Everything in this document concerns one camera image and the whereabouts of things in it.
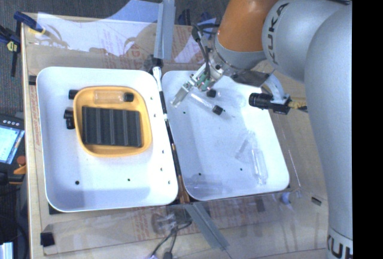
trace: white tray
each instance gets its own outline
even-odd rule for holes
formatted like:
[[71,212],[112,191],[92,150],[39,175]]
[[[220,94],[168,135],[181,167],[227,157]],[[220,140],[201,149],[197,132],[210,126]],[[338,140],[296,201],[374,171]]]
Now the white tray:
[[[70,89],[126,86],[147,105],[153,142],[141,154],[94,157],[78,143],[63,119]],[[62,212],[167,205],[178,184],[156,80],[143,71],[89,68],[43,69],[37,93],[48,202]]]
[[[170,101],[193,71],[171,71],[162,86],[169,123],[187,192],[197,200],[213,200],[281,191],[290,177],[269,112],[249,106],[248,98],[260,89],[223,77],[215,86],[221,96],[208,98],[194,88],[191,93],[226,111],[216,115],[191,94],[174,108]],[[249,145],[237,154],[253,133],[256,155]],[[264,165],[263,179],[254,161]]]

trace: yellow container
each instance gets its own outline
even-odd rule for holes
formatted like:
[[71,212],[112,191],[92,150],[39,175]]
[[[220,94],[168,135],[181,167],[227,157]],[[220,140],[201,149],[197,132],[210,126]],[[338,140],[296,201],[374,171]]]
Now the yellow container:
[[[134,99],[131,102],[113,102],[107,103],[103,101],[102,104],[97,103],[95,100],[95,91],[105,91],[108,94],[116,92],[118,95],[120,92],[132,93]],[[125,147],[116,145],[97,145],[97,144],[84,144],[82,140],[83,134],[83,106],[107,108],[107,109],[120,109],[138,111],[140,113],[140,126],[141,126],[141,147]],[[151,127],[149,121],[148,110],[144,101],[144,98],[134,89],[128,87],[116,87],[116,86],[100,86],[100,87],[86,87],[78,91],[73,101],[74,109],[74,123],[77,133],[78,141],[82,148],[87,153],[96,157],[124,157],[135,154],[140,154],[147,150],[152,142]]]

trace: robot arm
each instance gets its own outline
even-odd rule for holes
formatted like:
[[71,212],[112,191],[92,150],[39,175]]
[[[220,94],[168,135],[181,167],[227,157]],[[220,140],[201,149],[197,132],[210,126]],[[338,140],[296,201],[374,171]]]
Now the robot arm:
[[226,75],[268,86],[271,94],[253,93],[250,105],[287,114],[290,96],[272,73],[254,68],[267,60],[304,83],[329,200],[327,258],[352,258],[353,252],[351,34],[352,0],[230,0],[213,48],[194,31],[205,64],[172,101],[179,105],[195,87],[211,90]]

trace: screen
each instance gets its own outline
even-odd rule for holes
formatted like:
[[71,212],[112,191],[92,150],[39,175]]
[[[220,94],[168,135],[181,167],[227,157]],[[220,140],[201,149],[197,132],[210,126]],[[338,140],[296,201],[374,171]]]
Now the screen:
[[0,162],[11,164],[24,136],[24,130],[0,125]]

